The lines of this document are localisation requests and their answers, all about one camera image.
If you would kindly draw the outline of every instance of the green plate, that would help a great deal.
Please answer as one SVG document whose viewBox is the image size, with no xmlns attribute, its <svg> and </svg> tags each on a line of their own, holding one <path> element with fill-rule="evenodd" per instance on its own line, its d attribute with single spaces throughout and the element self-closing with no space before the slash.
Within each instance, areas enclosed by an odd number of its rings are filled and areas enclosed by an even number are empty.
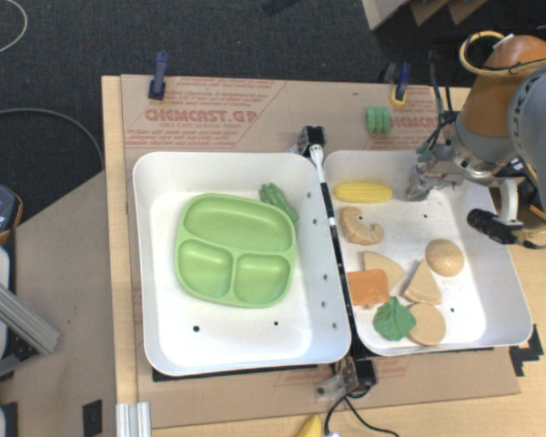
<svg viewBox="0 0 546 437">
<path fill-rule="evenodd" d="M 287 294 L 295 228 L 279 208 L 207 193 L 186 204 L 177 229 L 177 279 L 190 294 L 233 306 L 266 308 Z"/>
</svg>

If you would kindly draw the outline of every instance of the green spool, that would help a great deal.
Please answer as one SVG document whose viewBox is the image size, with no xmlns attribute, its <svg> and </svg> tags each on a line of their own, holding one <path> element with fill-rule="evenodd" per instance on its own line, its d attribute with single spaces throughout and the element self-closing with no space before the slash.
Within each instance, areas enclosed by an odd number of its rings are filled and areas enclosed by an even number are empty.
<svg viewBox="0 0 546 437">
<path fill-rule="evenodd" d="M 370 106 L 366 109 L 366 128 L 371 135 L 390 132 L 390 112 L 386 107 Z"/>
</svg>

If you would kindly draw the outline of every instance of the wooden table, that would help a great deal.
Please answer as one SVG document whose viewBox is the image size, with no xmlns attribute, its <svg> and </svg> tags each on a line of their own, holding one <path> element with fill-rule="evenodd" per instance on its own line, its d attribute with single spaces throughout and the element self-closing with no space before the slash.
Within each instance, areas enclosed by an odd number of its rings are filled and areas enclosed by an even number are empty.
<svg viewBox="0 0 546 437">
<path fill-rule="evenodd" d="M 139 399 L 129 268 L 126 172 L 119 76 L 104 76 L 102 78 L 102 98 L 116 355 L 116 394 L 119 403 L 134 404 Z M 513 247 L 510 248 L 510 251 L 531 309 L 533 321 L 537 325 L 544 352 L 539 361 L 525 363 L 525 377 L 520 378 L 521 393 L 497 398 L 445 401 L 361 411 L 360 414 L 366 420 L 380 428 L 392 429 L 404 437 L 425 435 L 546 436 L 546 250 Z M 289 416 L 187 426 L 154 430 L 154 435 L 161 437 L 292 436 L 305 419 L 305 416 Z M 337 412 L 332 418 L 331 427 L 338 430 L 342 437 L 372 434 L 357 421 L 351 412 Z"/>
</svg>

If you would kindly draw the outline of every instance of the yellow toy banana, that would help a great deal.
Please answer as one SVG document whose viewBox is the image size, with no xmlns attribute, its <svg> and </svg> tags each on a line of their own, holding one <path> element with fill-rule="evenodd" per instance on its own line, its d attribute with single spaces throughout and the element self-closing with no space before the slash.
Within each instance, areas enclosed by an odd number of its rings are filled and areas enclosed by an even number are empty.
<svg viewBox="0 0 546 437">
<path fill-rule="evenodd" d="M 317 414 L 312 414 L 304 422 L 295 437 L 323 437 L 323 426 Z"/>
</svg>

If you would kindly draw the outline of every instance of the plastic clip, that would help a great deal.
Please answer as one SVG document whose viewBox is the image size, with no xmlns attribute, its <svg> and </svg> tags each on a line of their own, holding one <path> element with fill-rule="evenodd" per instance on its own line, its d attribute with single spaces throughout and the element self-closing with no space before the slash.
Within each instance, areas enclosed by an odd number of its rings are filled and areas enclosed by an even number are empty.
<svg viewBox="0 0 546 437">
<path fill-rule="evenodd" d="M 407 86 L 409 85 L 410 78 L 410 64 L 403 63 L 400 67 L 399 82 L 392 88 L 392 95 L 390 96 L 390 103 L 394 107 L 402 107 L 407 101 Z"/>
<path fill-rule="evenodd" d="M 157 53 L 156 71 L 154 73 L 154 79 L 152 79 L 152 81 L 149 83 L 149 92 L 147 93 L 149 98 L 164 100 L 164 91 L 166 90 L 164 76 L 166 75 L 167 60 L 167 52 Z"/>
</svg>

